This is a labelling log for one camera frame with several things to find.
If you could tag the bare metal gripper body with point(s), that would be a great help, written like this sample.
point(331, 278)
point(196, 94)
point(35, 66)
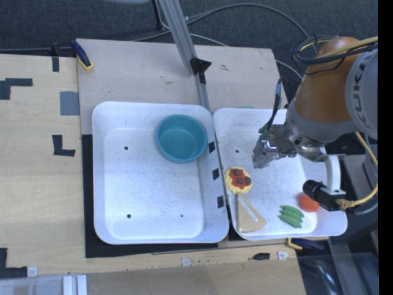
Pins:
point(284, 140)

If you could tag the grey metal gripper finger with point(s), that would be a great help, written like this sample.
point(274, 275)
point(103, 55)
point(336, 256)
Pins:
point(269, 158)
point(258, 157)

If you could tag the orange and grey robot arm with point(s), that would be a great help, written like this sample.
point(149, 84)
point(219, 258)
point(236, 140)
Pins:
point(328, 88)

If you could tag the white plastic tray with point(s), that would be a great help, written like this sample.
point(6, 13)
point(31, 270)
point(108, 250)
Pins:
point(147, 189)
point(276, 183)

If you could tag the yellow spaghetti with meatballs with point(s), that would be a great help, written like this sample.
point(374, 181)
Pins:
point(238, 180)

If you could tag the thin black rod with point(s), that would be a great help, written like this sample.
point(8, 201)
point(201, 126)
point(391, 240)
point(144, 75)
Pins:
point(221, 167)

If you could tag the orange-red ball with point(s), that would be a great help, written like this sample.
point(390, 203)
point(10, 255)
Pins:
point(308, 204)

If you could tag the green pea pods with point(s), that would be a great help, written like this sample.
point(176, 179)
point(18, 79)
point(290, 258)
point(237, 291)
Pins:
point(290, 216)

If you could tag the beige wedge slice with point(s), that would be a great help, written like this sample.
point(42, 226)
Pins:
point(247, 220)

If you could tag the teal bowl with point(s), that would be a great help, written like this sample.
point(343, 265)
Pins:
point(181, 140)

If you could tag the pale wood board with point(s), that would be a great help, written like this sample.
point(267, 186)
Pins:
point(138, 72)

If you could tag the black cylinder on white bracket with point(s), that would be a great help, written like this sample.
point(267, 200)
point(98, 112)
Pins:
point(322, 194)

